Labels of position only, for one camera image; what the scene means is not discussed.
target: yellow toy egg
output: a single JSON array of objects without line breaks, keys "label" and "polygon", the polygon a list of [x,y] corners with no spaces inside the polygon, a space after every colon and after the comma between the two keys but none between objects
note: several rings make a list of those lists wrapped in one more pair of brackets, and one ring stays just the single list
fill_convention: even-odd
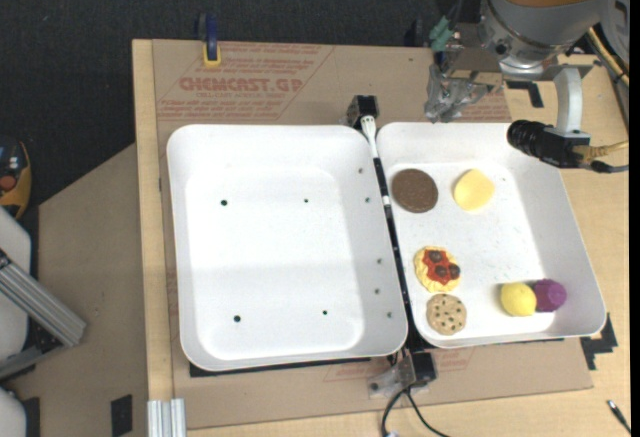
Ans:
[{"label": "yellow toy egg", "polygon": [[500,302],[511,316],[531,316],[536,312],[536,294],[523,282],[504,284],[500,290]]},{"label": "yellow toy egg", "polygon": [[478,169],[465,172],[453,188],[453,199],[465,211],[473,211],[484,206],[491,197],[495,186]]}]

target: dark background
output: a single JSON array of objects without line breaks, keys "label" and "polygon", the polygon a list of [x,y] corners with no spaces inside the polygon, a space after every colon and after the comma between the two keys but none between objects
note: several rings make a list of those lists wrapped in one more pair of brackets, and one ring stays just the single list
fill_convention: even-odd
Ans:
[{"label": "dark background", "polygon": [[193,39],[206,11],[220,40],[401,46],[452,1],[0,0],[0,134],[26,145],[38,205],[134,142],[134,38]]}]

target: brown disc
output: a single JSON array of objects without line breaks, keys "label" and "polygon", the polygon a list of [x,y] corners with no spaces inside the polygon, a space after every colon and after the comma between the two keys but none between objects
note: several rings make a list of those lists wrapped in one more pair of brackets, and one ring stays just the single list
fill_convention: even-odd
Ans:
[{"label": "brown disc", "polygon": [[431,176],[418,169],[398,172],[391,183],[395,201],[407,211],[424,213],[438,202],[438,187]]}]

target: white tray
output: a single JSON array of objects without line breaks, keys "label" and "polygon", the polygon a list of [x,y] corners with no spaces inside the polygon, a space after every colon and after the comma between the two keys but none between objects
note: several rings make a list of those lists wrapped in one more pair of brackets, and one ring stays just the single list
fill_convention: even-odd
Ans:
[{"label": "white tray", "polygon": [[[378,150],[391,187],[405,168],[429,174],[439,190],[436,206],[411,213],[392,197],[402,263],[416,327],[434,346],[554,339],[597,333],[606,312],[559,171],[525,156],[506,140],[505,124],[393,123],[378,134]],[[456,180],[480,169],[495,185],[489,203],[470,213],[453,200]],[[451,291],[467,307],[466,328],[452,336],[426,321],[432,296],[418,281],[413,256],[424,246],[446,248],[462,275]],[[500,285],[551,278],[568,293],[554,313],[513,317],[499,301]]]},{"label": "white tray", "polygon": [[407,319],[364,137],[189,125],[167,145],[180,338],[210,371],[394,353]]}]

